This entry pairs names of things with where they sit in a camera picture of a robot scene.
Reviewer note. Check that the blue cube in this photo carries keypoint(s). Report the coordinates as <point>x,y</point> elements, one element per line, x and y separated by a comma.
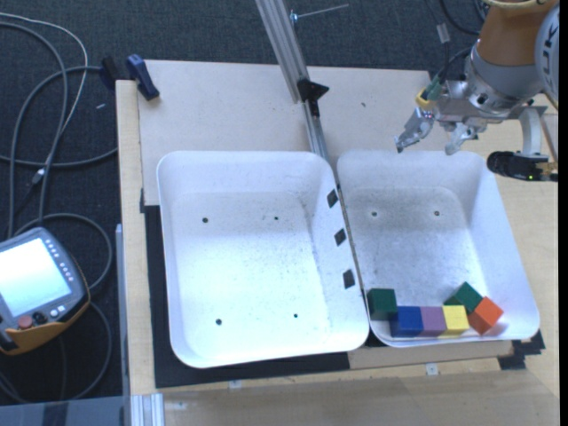
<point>407,321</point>

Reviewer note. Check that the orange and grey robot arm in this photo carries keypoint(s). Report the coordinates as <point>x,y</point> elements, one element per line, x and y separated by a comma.
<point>510,29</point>

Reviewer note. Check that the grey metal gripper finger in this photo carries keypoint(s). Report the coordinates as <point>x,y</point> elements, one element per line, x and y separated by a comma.
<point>417,129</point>
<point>461,135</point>

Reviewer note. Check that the black cylinder on white bracket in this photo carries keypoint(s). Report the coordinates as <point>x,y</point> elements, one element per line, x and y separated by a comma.
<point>510,164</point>

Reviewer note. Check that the dark green cube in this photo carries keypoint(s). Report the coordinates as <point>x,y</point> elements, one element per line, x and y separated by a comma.
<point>465,296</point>
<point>381,302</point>

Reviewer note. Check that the white plastic tray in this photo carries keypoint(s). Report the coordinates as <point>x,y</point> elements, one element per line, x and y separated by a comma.
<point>421,246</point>
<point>248,260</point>

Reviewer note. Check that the yellow cube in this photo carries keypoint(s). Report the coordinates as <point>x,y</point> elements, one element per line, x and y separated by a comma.
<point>455,319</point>

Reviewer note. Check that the purple cube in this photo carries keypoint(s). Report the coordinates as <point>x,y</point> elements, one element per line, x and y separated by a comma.
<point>432,320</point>

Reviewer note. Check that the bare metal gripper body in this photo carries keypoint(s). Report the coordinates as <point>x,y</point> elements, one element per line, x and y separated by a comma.
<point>461,104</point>

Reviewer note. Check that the orange cube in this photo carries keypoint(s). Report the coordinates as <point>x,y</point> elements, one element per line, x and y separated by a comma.
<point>486,315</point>

